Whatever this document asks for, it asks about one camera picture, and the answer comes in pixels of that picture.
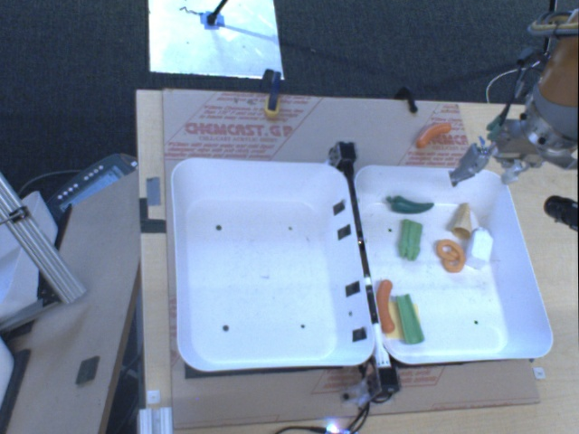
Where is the black cylinder on white bracket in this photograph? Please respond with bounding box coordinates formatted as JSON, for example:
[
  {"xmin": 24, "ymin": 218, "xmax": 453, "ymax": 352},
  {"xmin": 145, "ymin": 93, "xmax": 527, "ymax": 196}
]
[{"xmin": 544, "ymin": 194, "xmax": 579, "ymax": 232}]

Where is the small white carton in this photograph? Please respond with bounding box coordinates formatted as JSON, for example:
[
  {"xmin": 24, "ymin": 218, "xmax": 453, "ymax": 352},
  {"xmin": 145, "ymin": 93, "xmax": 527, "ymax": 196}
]
[{"xmin": 465, "ymin": 226, "xmax": 495, "ymax": 271}]

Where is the orange toy sausage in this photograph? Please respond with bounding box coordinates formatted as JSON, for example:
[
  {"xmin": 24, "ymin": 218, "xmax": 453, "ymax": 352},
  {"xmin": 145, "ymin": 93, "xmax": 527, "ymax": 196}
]
[
  {"xmin": 375, "ymin": 278, "xmax": 396, "ymax": 335},
  {"xmin": 415, "ymin": 122, "xmax": 453, "ymax": 150}
]

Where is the tan toy ice cream cone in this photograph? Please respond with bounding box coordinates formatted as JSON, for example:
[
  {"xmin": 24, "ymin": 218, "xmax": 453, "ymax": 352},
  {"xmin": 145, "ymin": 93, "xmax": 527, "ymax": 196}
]
[{"xmin": 449, "ymin": 202, "xmax": 480, "ymax": 241}]

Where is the green toy chili pepper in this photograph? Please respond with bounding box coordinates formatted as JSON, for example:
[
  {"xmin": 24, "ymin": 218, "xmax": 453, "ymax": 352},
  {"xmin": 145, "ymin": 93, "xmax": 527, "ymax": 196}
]
[{"xmin": 384, "ymin": 194, "xmax": 436, "ymax": 215}]

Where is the orange toy pretzel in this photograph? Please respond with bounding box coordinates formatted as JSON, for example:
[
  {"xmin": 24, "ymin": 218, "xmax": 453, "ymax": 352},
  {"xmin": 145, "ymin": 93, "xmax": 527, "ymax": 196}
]
[{"xmin": 435, "ymin": 238, "xmax": 467, "ymax": 275}]

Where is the yellow toy cheese slice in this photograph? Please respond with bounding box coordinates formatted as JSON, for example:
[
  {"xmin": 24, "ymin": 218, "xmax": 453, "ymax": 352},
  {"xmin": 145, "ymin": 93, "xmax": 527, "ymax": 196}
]
[{"xmin": 384, "ymin": 300, "xmax": 422, "ymax": 339}]

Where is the thin black and white rod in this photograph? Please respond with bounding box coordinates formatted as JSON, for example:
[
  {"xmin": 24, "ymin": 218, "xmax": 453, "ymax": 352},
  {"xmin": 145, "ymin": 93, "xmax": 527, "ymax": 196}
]
[{"xmin": 342, "ymin": 160, "xmax": 391, "ymax": 371}]

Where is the black block with thin wires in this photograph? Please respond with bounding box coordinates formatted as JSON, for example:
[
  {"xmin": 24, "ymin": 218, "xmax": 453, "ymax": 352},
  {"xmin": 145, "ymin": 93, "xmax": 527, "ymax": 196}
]
[
  {"xmin": 327, "ymin": 140, "xmax": 359, "ymax": 169},
  {"xmin": 343, "ymin": 363, "xmax": 402, "ymax": 407}
]

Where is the green toy bean bundle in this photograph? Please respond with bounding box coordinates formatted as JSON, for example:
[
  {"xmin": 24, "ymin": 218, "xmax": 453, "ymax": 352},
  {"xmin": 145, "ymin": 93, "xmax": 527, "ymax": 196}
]
[
  {"xmin": 397, "ymin": 218, "xmax": 424, "ymax": 262},
  {"xmin": 394, "ymin": 293, "xmax": 426, "ymax": 346}
]

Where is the brown cardboard board red print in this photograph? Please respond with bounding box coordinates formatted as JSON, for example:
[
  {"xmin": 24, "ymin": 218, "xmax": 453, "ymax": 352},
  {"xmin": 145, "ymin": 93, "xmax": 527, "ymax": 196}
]
[{"xmin": 161, "ymin": 88, "xmax": 542, "ymax": 429}]

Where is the white plastic tray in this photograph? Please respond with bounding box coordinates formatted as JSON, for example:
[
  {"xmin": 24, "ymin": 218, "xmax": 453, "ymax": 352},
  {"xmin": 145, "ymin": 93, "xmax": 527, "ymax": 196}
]
[
  {"xmin": 354, "ymin": 165, "xmax": 555, "ymax": 366},
  {"xmin": 170, "ymin": 156, "xmax": 377, "ymax": 373}
]

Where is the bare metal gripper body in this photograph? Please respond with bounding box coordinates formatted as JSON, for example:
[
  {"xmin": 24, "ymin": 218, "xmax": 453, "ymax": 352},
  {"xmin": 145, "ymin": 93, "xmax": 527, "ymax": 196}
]
[{"xmin": 490, "ymin": 118, "xmax": 579, "ymax": 170}]

